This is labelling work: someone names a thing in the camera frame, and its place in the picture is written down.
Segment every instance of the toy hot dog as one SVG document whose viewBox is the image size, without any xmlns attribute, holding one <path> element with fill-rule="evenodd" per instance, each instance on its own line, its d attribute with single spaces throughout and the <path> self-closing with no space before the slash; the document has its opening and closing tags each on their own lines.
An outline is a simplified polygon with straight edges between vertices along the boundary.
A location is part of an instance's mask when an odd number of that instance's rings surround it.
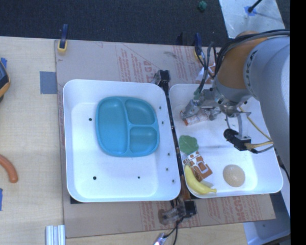
<svg viewBox="0 0 306 245">
<path fill-rule="evenodd" d="M 0 165 L 5 168 L 8 173 L 9 181 L 16 183 L 18 181 L 17 171 L 14 165 L 3 155 L 0 154 Z"/>
</svg>

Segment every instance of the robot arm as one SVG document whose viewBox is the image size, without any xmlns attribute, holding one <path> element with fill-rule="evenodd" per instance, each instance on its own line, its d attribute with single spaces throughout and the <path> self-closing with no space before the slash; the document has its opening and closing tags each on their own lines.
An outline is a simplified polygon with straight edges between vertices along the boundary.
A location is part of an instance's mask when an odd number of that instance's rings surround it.
<svg viewBox="0 0 306 245">
<path fill-rule="evenodd" d="M 260 102 L 274 148 L 290 175 L 289 35 L 288 30 L 238 35 L 220 50 L 212 87 L 198 92 L 182 113 L 182 119 L 204 108 L 209 111 L 210 120 L 224 113 L 242 121 L 246 114 L 238 109 L 253 96 Z M 226 130 L 224 136 L 240 144 L 243 138 L 247 139 L 244 126 L 238 134 Z"/>
</svg>

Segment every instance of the white tray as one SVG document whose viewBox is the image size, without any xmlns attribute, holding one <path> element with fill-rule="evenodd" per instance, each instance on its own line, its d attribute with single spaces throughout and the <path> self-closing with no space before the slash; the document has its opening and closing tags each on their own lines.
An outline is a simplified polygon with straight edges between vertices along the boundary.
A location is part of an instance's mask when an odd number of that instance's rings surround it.
<svg viewBox="0 0 306 245">
<path fill-rule="evenodd" d="M 114 157 L 97 141 L 95 112 L 110 96 L 137 97 L 157 115 L 160 143 L 144 157 Z M 63 88 L 67 188 L 80 202 L 169 201 L 180 192 L 179 169 L 164 91 L 155 84 L 71 80 Z"/>
<path fill-rule="evenodd" d="M 189 188 L 191 193 L 198 198 L 214 198 L 280 191 L 283 178 L 273 148 L 259 154 L 235 149 L 223 137 L 223 132 L 227 129 L 224 114 L 219 114 L 213 121 L 206 120 L 197 124 L 185 125 L 180 117 L 180 111 L 184 110 L 188 102 L 193 99 L 193 93 L 197 88 L 197 84 L 176 84 L 172 86 L 169 93 L 177 139 L 179 140 L 182 135 L 189 135 L 197 139 L 198 151 L 213 172 L 206 178 L 206 181 L 212 183 L 213 188 L 217 189 L 216 193 L 211 192 L 202 195 Z M 263 132 L 268 134 L 260 103 L 251 98 L 247 105 L 243 106 L 243 109 L 251 112 L 249 117 Z M 231 124 L 231 126 L 233 126 L 232 129 L 238 131 L 238 124 Z M 268 140 L 250 123 L 248 125 L 248 135 L 252 138 L 252 143 L 261 143 Z M 246 180 L 241 187 L 231 187 L 225 182 L 222 172 L 228 164 L 236 164 L 244 170 Z"/>
</svg>

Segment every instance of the toy banana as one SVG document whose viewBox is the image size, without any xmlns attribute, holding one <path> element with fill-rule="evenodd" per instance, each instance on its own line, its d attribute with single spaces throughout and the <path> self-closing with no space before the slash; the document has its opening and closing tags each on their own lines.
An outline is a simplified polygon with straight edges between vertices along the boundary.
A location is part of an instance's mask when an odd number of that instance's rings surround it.
<svg viewBox="0 0 306 245">
<path fill-rule="evenodd" d="M 210 187 L 199 182 L 196 179 L 194 172 L 188 165 L 185 165 L 184 172 L 185 172 L 187 185 L 197 193 L 207 194 L 209 192 L 216 192 L 216 189 L 211 189 Z"/>
</svg>

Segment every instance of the green object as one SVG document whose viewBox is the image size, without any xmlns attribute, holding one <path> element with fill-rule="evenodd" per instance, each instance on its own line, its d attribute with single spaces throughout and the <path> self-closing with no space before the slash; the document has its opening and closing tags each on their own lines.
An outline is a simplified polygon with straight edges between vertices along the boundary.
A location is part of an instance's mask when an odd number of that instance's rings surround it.
<svg viewBox="0 0 306 245">
<path fill-rule="evenodd" d="M 198 150 L 198 144 L 197 140 L 194 137 L 191 137 L 189 135 L 182 135 L 179 138 L 179 149 L 187 154 L 190 155 L 193 152 L 196 152 Z"/>
<path fill-rule="evenodd" d="M 199 11 L 204 12 L 205 9 L 206 9 L 206 7 L 207 7 L 207 5 L 208 5 L 208 4 L 207 4 L 205 1 L 200 1 L 200 2 L 198 3 L 197 8 L 199 9 Z"/>
</svg>

